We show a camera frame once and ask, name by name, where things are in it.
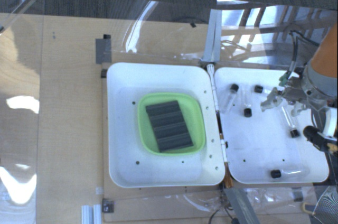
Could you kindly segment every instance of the green tray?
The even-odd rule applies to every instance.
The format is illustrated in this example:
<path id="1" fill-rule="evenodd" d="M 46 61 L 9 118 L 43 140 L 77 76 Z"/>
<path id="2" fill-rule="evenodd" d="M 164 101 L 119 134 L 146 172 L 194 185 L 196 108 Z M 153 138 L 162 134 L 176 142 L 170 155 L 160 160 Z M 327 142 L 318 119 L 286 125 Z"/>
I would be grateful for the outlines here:
<path id="1" fill-rule="evenodd" d="M 193 146 L 160 152 L 157 147 L 150 119 L 146 112 L 146 106 L 175 100 L 179 102 Z M 189 95 L 173 92 L 147 94 L 138 103 L 137 117 L 142 144 L 150 153 L 171 156 L 189 155 L 197 153 L 205 145 L 205 128 L 201 108 L 199 103 Z"/>

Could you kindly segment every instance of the wooden surface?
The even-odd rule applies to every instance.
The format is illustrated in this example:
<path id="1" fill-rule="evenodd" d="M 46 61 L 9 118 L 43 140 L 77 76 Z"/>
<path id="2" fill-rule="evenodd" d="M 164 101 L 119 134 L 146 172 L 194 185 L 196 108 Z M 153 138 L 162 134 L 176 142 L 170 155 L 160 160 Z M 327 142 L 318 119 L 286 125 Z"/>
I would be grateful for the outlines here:
<path id="1" fill-rule="evenodd" d="M 23 27 L 30 22 L 36 23 L 34 18 L 43 18 L 41 22 L 43 27 L 40 30 L 42 39 L 37 37 L 29 40 L 30 43 L 35 43 L 30 46 L 30 50 L 41 48 L 41 61 L 35 60 L 41 62 L 41 74 L 39 65 L 34 65 L 34 60 L 13 64 L 12 68 L 19 69 L 18 72 L 22 73 L 23 80 L 27 79 L 25 86 L 10 87 L 9 83 L 3 88 L 7 90 L 8 95 L 23 94 L 38 98 L 40 114 L 37 118 L 37 115 L 31 112 L 31 116 L 35 115 L 32 120 L 35 120 L 36 127 L 31 127 L 33 131 L 28 137 L 35 135 L 35 139 L 32 139 L 33 144 L 28 143 L 27 146 L 28 141 L 21 140 L 19 136 L 11 139 L 11 152 L 15 153 L 12 153 L 14 156 L 10 156 L 10 159 L 20 155 L 20 152 L 25 155 L 23 148 L 32 148 L 33 152 L 34 150 L 36 152 L 37 145 L 37 162 L 36 159 L 32 160 L 32 165 L 34 163 L 37 165 L 38 224 L 81 223 L 81 206 L 101 203 L 103 195 L 97 194 L 97 188 L 105 185 L 105 195 L 112 195 L 112 198 L 114 195 L 117 198 L 134 195 L 134 192 L 125 192 L 124 189 L 117 189 L 114 186 L 107 188 L 107 185 L 112 182 L 107 183 L 108 175 L 104 173 L 106 143 L 104 143 L 103 133 L 106 124 L 102 116 L 104 110 L 102 92 L 105 90 L 100 78 L 101 65 L 95 64 L 95 39 L 102 38 L 103 34 L 112 35 L 113 49 L 116 50 L 113 53 L 114 61 L 125 61 L 128 58 L 135 62 L 159 63 L 159 60 L 152 56 L 135 56 L 133 50 L 129 51 L 129 55 L 120 53 L 126 51 L 126 47 L 132 46 L 125 32 L 133 27 L 135 23 L 133 21 L 56 16 L 25 16 L 24 18 L 26 21 L 22 24 Z M 193 29 L 189 24 L 146 23 L 143 27 L 144 33 L 138 39 L 137 52 L 167 54 L 170 59 L 161 59 L 163 63 L 177 63 L 178 57 L 185 57 L 181 55 L 181 50 L 189 54 L 186 58 L 193 58 L 203 51 L 206 28 L 206 25 L 198 25 Z M 20 30 L 14 32 L 17 39 L 19 35 L 21 38 L 25 36 Z M 2 52 L 9 52 L 9 50 L 6 47 Z M 9 56 L 15 58 L 15 49 L 11 50 L 13 54 Z M 18 56 L 29 57 L 29 51 L 24 45 L 18 49 Z M 183 60 L 185 64 L 196 64 L 196 62 L 196 60 Z M 2 114 L 10 116 L 7 111 L 3 111 Z M 128 214 L 128 211 L 132 210 L 130 204 L 125 202 L 121 211 Z M 156 208 L 151 208 L 145 213 L 151 214 L 152 210 Z M 259 218 L 262 223 L 293 223 L 295 219 L 298 219 L 299 223 L 308 221 L 307 216 L 299 213 L 262 215 Z M 145 216 L 140 215 L 139 219 L 145 219 Z M 203 224 L 207 222 L 207 218 L 194 218 L 139 223 Z M 224 223 L 224 218 L 215 218 L 213 223 Z"/>

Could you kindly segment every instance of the white tray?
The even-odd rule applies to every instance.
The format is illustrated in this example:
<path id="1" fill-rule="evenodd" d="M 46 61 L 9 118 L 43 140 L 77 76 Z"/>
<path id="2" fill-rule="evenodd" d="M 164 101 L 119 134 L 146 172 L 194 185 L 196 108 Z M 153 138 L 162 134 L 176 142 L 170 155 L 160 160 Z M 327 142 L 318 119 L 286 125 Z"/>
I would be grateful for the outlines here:
<path id="1" fill-rule="evenodd" d="M 109 173 L 117 185 L 141 188 L 215 185 L 222 181 L 225 169 L 215 107 L 210 79 L 203 69 L 116 63 L 108 70 L 107 86 Z M 144 149 L 138 132 L 137 104 L 151 92 L 185 93 L 199 102 L 206 134 L 201 151 L 188 156 L 158 156 Z"/>
<path id="2" fill-rule="evenodd" d="M 252 117 L 243 115 L 241 88 L 244 85 L 262 85 L 272 89 L 284 71 L 220 68 L 215 73 L 218 95 L 226 93 L 231 84 L 239 85 L 238 96 L 227 115 L 221 114 L 224 139 L 228 142 L 227 159 L 231 175 L 241 183 L 272 182 L 322 182 L 328 177 L 325 154 L 318 151 L 303 135 L 303 129 L 311 125 L 310 110 L 297 116 L 301 136 L 291 138 L 277 108 L 262 112 L 261 101 L 266 95 L 252 93 Z M 293 176 L 272 179 L 270 171 L 280 169 L 288 172 L 303 169 Z"/>

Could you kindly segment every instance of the green container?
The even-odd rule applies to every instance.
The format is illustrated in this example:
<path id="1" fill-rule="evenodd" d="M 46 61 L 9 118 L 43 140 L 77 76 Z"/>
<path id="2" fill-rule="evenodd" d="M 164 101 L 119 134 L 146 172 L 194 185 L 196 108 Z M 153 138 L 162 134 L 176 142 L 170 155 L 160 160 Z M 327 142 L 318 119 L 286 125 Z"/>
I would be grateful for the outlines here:
<path id="1" fill-rule="evenodd" d="M 193 146 L 160 152 L 146 106 L 175 100 L 179 102 Z M 142 144 L 150 153 L 168 156 L 189 155 L 197 153 L 205 145 L 205 128 L 201 108 L 199 103 L 189 95 L 173 92 L 147 94 L 138 103 L 137 117 Z"/>

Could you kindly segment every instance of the black cap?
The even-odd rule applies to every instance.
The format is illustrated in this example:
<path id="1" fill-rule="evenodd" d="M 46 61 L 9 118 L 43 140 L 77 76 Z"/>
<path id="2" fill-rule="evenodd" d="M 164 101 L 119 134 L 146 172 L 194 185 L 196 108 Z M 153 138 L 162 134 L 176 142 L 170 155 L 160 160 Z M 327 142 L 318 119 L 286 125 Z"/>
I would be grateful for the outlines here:
<path id="1" fill-rule="evenodd" d="M 261 94 L 263 92 L 263 87 L 261 85 L 256 85 L 254 92 L 257 92 L 258 94 Z"/>
<path id="2" fill-rule="evenodd" d="M 281 172 L 280 170 L 272 170 L 270 172 L 272 178 L 281 178 Z"/>
<path id="3" fill-rule="evenodd" d="M 244 117 L 250 118 L 252 116 L 251 108 L 244 109 Z"/>
<path id="4" fill-rule="evenodd" d="M 230 90 L 237 92 L 238 91 L 238 85 L 237 84 L 232 84 L 230 87 Z"/>
<path id="5" fill-rule="evenodd" d="M 291 137 L 292 137 L 292 138 L 294 138 L 294 137 L 299 137 L 299 136 L 300 136 L 300 134 L 299 134 L 299 132 L 298 132 L 297 129 L 292 129 L 292 130 L 290 130 L 290 134 L 291 134 Z"/>

